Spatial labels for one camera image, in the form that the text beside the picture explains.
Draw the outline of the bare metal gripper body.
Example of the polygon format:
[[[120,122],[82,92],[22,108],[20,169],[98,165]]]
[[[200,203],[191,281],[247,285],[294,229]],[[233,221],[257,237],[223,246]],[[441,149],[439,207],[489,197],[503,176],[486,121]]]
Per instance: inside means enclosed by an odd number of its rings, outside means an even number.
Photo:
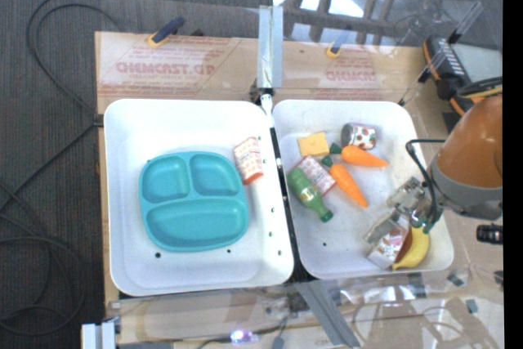
[[[415,177],[408,179],[387,199],[387,206],[392,209],[394,222],[403,218],[411,226],[434,226],[442,214],[434,186]]]

